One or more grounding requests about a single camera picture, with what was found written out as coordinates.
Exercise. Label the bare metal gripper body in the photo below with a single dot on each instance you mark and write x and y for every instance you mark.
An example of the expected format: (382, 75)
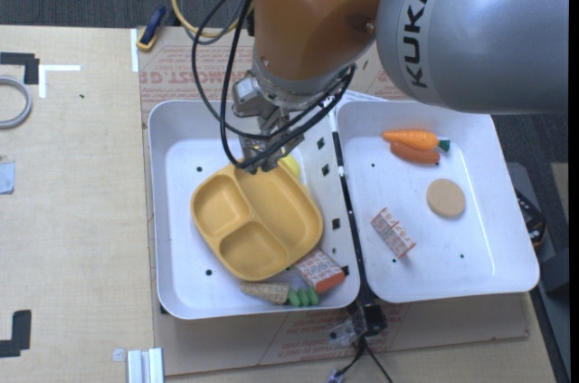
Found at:
(267, 112)

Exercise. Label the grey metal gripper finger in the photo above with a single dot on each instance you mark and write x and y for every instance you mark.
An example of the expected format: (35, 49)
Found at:
(273, 159)
(250, 158)

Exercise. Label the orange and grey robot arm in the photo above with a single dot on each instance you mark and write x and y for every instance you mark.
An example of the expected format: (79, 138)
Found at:
(452, 32)

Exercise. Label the yellow divided plate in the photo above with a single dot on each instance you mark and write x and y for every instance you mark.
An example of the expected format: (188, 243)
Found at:
(262, 213)

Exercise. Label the thin black and white rod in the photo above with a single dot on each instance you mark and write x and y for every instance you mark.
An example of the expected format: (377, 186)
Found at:
(348, 200)

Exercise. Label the white plastic tray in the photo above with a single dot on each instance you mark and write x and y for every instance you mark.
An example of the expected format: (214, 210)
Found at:
(452, 259)
(181, 236)

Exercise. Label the tan rectangular cracker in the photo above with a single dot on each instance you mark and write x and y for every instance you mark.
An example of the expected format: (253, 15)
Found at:
(267, 292)

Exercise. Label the orange carrot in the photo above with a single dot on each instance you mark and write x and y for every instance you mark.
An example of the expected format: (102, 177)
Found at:
(411, 137)

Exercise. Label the long orange and white carton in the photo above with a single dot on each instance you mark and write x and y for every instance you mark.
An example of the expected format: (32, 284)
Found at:
(393, 232)

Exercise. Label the green pea pod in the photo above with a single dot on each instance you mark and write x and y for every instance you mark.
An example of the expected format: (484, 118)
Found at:
(303, 297)

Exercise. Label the tan round biscuit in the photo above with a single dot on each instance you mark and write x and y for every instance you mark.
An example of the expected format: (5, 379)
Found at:
(446, 198)

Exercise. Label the brown cardboard board red print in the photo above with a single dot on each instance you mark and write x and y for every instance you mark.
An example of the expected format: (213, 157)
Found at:
(407, 340)

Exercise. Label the white tape roll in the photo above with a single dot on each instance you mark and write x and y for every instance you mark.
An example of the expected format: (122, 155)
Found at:
(25, 105)

